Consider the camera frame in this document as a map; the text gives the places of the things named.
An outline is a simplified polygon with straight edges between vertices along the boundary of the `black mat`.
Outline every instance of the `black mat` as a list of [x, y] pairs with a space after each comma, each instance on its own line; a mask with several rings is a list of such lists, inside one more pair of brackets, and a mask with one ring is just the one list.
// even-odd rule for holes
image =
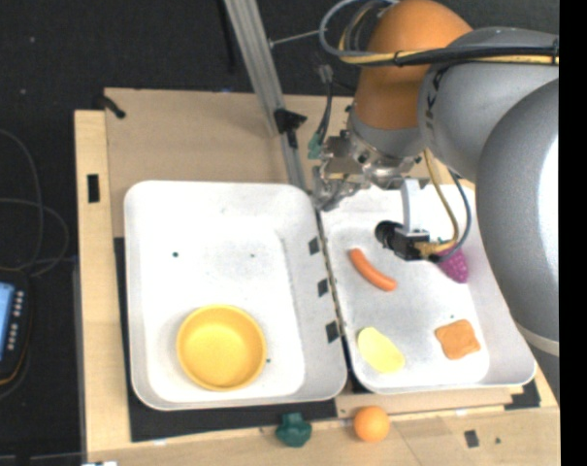
[[123, 349], [125, 368], [127, 368], [127, 394], [132, 441], [140, 442], [144, 440], [216, 430], [277, 425], [280, 423], [280, 417], [287, 413], [302, 413], [302, 416], [307, 421], [314, 419], [327, 419], [337, 416], [336, 403], [333, 399], [300, 404], [249, 406], [196, 411], [157, 411], [143, 404], [131, 386], [129, 344], [127, 336], [124, 247], [124, 239], [114, 239]]

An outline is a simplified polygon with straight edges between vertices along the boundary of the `metal pole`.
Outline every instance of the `metal pole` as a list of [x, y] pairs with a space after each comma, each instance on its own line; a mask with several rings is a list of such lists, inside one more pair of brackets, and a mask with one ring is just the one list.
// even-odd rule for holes
[[299, 153], [277, 129], [275, 112], [285, 108], [284, 98], [256, 0], [224, 0], [224, 3], [269, 132], [280, 137], [288, 180], [291, 184], [306, 189]]

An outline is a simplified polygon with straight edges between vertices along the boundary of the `orange toy food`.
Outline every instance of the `orange toy food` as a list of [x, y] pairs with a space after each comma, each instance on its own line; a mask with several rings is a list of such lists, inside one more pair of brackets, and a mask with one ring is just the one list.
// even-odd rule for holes
[[357, 269], [358, 273], [377, 288], [381, 288], [385, 291], [392, 291], [397, 287], [396, 280], [380, 273], [373, 264], [368, 261], [366, 255], [364, 255], [360, 249], [350, 250], [349, 259], [351, 259], [351, 262], [355, 269]]
[[381, 442], [390, 431], [390, 418], [379, 406], [362, 408], [353, 419], [353, 430], [365, 442]]
[[441, 348], [449, 359], [461, 359], [480, 350], [480, 343], [467, 319], [459, 319], [436, 330]]

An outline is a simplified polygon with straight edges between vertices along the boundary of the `toy sausage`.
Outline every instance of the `toy sausage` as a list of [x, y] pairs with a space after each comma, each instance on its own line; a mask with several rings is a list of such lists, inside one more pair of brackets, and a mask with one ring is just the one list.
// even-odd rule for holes
[[351, 263], [358, 273], [377, 288], [381, 288], [385, 291], [392, 291], [397, 287], [396, 280], [379, 272], [373, 264], [368, 261], [366, 255], [364, 255], [360, 249], [350, 250], [349, 259], [351, 259]]

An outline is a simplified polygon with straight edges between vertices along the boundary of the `green toy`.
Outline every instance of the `green toy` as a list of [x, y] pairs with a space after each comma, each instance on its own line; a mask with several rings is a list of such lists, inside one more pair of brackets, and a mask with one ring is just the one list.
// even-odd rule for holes
[[282, 415], [282, 424], [276, 429], [276, 436], [289, 447], [302, 447], [312, 433], [312, 426], [304, 421], [302, 413]]

